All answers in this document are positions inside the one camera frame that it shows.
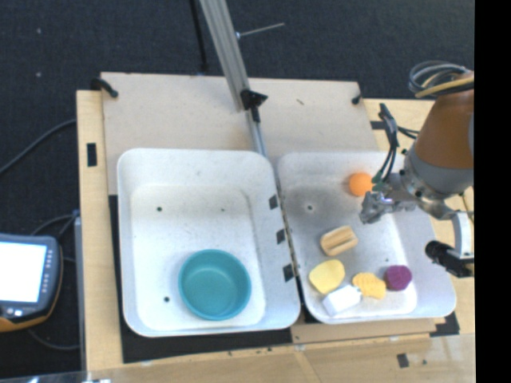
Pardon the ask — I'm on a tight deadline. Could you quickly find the yellow ridged biscuit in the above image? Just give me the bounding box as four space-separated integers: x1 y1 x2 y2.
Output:
351 271 388 300

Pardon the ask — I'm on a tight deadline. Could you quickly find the yellow crisp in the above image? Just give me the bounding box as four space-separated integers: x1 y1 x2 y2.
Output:
307 258 347 295

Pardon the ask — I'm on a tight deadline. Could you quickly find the purple round biscuit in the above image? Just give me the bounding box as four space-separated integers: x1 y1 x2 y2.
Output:
383 264 414 292

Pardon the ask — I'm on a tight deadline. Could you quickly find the teal bowl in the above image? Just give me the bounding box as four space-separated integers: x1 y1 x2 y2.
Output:
177 248 253 322

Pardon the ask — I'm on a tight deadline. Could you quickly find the orange ball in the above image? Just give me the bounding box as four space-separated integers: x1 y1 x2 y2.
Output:
347 172 377 198

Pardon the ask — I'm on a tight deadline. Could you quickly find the black cylinder on white bracket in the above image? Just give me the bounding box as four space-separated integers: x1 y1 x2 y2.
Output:
424 211 475 278

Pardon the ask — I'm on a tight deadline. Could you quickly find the black block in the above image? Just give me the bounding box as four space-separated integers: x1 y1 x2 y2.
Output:
239 88 269 113

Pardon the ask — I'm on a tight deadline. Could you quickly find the white plastic tray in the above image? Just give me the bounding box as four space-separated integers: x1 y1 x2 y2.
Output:
116 147 302 338
275 151 458 326

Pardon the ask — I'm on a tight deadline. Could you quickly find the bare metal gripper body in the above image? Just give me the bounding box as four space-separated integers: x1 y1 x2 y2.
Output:
374 172 458 220

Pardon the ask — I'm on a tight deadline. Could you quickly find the tan bread bun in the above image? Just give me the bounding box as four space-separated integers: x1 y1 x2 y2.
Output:
319 224 359 257

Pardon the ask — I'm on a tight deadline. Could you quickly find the pale flat board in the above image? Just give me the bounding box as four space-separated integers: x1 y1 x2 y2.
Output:
98 71 448 345

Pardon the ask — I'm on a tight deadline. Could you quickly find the thin black and white rod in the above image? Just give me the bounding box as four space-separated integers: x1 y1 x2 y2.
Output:
248 108 301 281

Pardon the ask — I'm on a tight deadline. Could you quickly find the white block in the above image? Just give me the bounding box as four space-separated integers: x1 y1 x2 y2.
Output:
321 284 362 318

